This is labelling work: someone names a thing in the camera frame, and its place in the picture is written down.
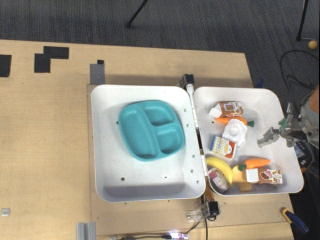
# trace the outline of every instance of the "tripod leg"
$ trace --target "tripod leg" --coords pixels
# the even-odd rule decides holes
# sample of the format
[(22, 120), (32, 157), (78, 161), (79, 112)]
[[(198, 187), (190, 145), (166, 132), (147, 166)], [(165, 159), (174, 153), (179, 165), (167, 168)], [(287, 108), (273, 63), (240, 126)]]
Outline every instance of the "tripod leg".
[(300, 29), (299, 29), (298, 36), (296, 37), (296, 40), (297, 40), (298, 42), (301, 41), (301, 34), (302, 34), (302, 30), (304, 29), (304, 24), (305, 24), (305, 19), (306, 19), (308, 4), (309, 4), (309, 0), (305, 0), (305, 1), (304, 1), (304, 6), (303, 6), (301, 23), (300, 23)]
[(135, 18), (139, 15), (139, 13), (141, 12), (141, 10), (145, 7), (145, 5), (147, 4), (149, 0), (144, 0), (142, 2), (142, 4), (140, 5), (140, 7), (138, 8), (138, 10), (135, 12), (135, 14), (132, 16), (132, 18), (125, 24), (125, 26), (127, 28), (130, 28), (132, 23), (134, 22)]

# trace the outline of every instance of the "orange carrot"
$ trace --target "orange carrot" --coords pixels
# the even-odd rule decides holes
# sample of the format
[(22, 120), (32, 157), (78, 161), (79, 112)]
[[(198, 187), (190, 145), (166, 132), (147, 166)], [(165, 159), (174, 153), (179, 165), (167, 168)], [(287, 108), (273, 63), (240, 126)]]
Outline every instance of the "orange carrot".
[(261, 168), (268, 164), (270, 164), (271, 161), (269, 159), (264, 158), (252, 158), (244, 162), (247, 169), (255, 169), (255, 168)]
[(243, 122), (245, 126), (254, 127), (254, 125), (255, 125), (255, 122), (254, 122), (254, 121), (248, 122), (248, 121), (247, 121), (246, 119), (244, 119), (243, 117), (223, 117), (223, 118), (217, 118), (216, 121), (217, 121), (218, 123), (222, 123), (222, 124), (227, 125), (227, 124), (230, 122), (230, 120), (232, 120), (232, 119), (237, 119), (237, 120)]

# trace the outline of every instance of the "wooden table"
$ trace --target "wooden table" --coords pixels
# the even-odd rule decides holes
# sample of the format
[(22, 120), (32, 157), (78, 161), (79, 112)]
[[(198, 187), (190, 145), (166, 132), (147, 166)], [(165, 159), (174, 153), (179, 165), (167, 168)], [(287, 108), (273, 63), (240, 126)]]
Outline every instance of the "wooden table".
[[(52, 59), (51, 73), (34, 73), (44, 46), (69, 47), (69, 60)], [(1, 40), (0, 55), (12, 55), (10, 77), (0, 78), (0, 209), (11, 209), (0, 217), (1, 239), (74, 240), (77, 223), (90, 221), (97, 239), (192, 226), (186, 211), (199, 200), (95, 200), (90, 64), (105, 61), (107, 84), (175, 86), (183, 74), (194, 74), (196, 87), (248, 88), (244, 54)], [(282, 207), (292, 210), (288, 194), (215, 198), (221, 215), (209, 223), (209, 239), (294, 239), (280, 214)], [(203, 227), (190, 233), (192, 240), (205, 239)]]

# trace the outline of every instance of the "juice box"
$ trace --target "juice box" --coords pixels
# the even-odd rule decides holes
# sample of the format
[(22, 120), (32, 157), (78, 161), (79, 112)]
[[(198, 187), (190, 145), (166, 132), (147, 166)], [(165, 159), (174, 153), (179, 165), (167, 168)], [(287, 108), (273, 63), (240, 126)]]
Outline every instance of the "juice box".
[(237, 150), (237, 144), (218, 136), (213, 137), (210, 151), (216, 155), (233, 159)]
[(237, 101), (219, 102), (211, 109), (209, 115), (214, 118), (238, 118), (244, 113), (242, 105)]
[(253, 184), (283, 184), (282, 173), (280, 170), (263, 168), (247, 169), (246, 180)]

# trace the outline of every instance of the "teal plate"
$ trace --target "teal plate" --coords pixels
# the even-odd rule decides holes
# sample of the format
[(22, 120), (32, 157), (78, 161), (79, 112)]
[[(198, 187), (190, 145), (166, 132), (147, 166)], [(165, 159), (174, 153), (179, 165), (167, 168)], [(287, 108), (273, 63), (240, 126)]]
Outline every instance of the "teal plate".
[(185, 145), (181, 123), (173, 109), (163, 101), (126, 106), (118, 122), (127, 149), (140, 161), (166, 158)]

